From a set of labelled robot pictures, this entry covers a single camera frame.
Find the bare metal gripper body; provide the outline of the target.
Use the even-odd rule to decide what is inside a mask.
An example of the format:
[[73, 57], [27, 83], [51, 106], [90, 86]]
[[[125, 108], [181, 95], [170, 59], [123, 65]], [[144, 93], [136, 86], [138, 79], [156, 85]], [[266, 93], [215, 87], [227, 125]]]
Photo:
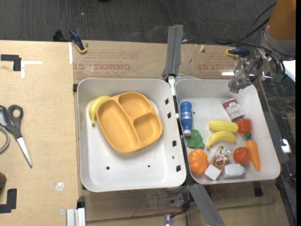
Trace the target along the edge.
[[252, 82], [256, 78], [262, 81], [281, 82], [281, 65], [272, 56], [252, 55], [250, 59], [242, 57], [235, 70], [234, 82]]

